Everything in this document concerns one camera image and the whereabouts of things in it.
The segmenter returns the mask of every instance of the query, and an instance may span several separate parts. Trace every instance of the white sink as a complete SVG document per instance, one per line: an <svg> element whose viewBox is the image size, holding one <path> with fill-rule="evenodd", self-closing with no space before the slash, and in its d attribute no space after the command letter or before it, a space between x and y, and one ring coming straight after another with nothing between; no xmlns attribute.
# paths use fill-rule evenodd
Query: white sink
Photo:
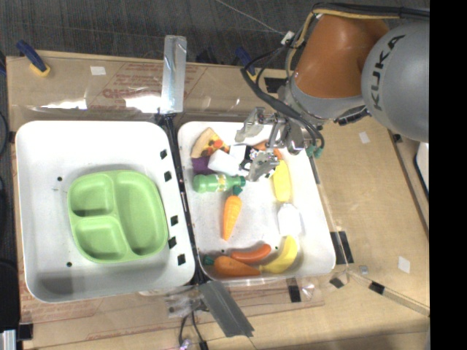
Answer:
<svg viewBox="0 0 467 350"><path fill-rule="evenodd" d="M163 130L150 122L35 121L16 135L26 285L55 303L180 287L195 270L177 176ZM169 240L156 255L96 263L74 243L67 192L79 176L116 169L150 177L163 201Z"/></svg>

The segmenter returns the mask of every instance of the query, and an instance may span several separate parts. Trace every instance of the toy vegetable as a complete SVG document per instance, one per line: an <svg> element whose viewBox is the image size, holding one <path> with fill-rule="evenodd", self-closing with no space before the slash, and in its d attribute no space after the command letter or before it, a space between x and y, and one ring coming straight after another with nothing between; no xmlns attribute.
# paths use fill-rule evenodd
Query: toy vegetable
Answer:
<svg viewBox="0 0 467 350"><path fill-rule="evenodd" d="M214 261L214 269L224 276L257 276L260 271L233 258L221 255Z"/></svg>
<svg viewBox="0 0 467 350"><path fill-rule="evenodd" d="M242 200L238 196L241 191L242 188L240 186L234 185L233 194L228 196L227 200L225 200L222 237L226 241L231 237L240 211L242 210Z"/></svg>
<svg viewBox="0 0 467 350"><path fill-rule="evenodd" d="M231 258L238 260L239 262L251 264L266 258L270 252L271 246L269 244L263 244L251 252L232 252Z"/></svg>

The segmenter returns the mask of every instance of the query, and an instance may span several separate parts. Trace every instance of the green plate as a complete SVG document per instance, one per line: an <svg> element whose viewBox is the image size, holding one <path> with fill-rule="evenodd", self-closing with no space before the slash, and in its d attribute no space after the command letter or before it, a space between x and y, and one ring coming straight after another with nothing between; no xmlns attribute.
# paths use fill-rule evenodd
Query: green plate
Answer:
<svg viewBox="0 0 467 350"><path fill-rule="evenodd" d="M77 248L97 263L149 257L167 242L158 188L137 171L103 171L74 180L68 213Z"/></svg>

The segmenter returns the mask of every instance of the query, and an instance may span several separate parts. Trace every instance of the toy bottle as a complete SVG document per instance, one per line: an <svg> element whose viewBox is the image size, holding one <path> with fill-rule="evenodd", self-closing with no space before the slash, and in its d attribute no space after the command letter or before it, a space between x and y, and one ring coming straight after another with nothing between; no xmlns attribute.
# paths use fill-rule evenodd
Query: toy bottle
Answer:
<svg viewBox="0 0 467 350"><path fill-rule="evenodd" d="M193 189L197 193L225 192L234 185L244 187L247 183L243 176L229 176L225 174L196 175L193 178Z"/></svg>

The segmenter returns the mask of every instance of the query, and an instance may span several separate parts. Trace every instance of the yellow banana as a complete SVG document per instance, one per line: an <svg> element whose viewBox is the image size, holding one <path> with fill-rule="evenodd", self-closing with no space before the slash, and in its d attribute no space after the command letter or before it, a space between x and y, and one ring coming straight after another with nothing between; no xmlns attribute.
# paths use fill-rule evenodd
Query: yellow banana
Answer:
<svg viewBox="0 0 467 350"><path fill-rule="evenodd" d="M279 165L276 167L272 175L274 183L274 193L280 202L288 202L292 195L292 188L290 186L289 168L284 160L279 160Z"/></svg>
<svg viewBox="0 0 467 350"><path fill-rule="evenodd" d="M282 273L292 265L293 261L297 258L297 254L298 245L296 240L292 236L287 236L279 256L267 265L260 265L260 271Z"/></svg>

